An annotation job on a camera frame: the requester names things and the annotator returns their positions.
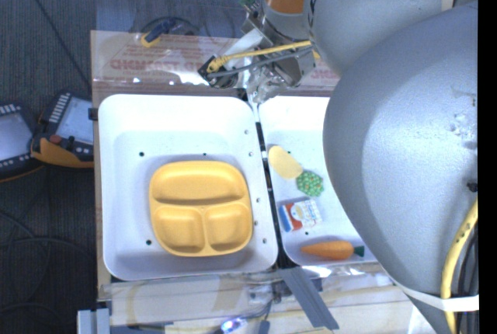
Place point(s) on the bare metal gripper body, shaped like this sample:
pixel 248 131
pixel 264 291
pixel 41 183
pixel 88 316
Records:
pixel 289 66

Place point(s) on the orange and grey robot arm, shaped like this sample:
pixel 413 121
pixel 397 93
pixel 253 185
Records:
pixel 388 130

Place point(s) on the pale yellow potato chip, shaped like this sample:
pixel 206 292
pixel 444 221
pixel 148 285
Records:
pixel 284 162

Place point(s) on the thin black rod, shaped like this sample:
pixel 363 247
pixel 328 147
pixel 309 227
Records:
pixel 268 177

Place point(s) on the white orange blue carton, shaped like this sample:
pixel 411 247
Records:
pixel 299 215

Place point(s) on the brown cardboard board red print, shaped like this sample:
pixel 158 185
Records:
pixel 128 64

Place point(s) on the white plastic tray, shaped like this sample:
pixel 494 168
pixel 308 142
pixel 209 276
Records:
pixel 334 223
pixel 128 188

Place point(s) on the yellow divided plate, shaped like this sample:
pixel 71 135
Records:
pixel 200 208

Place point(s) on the orange carrot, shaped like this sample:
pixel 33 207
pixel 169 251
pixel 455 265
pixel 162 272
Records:
pixel 330 250

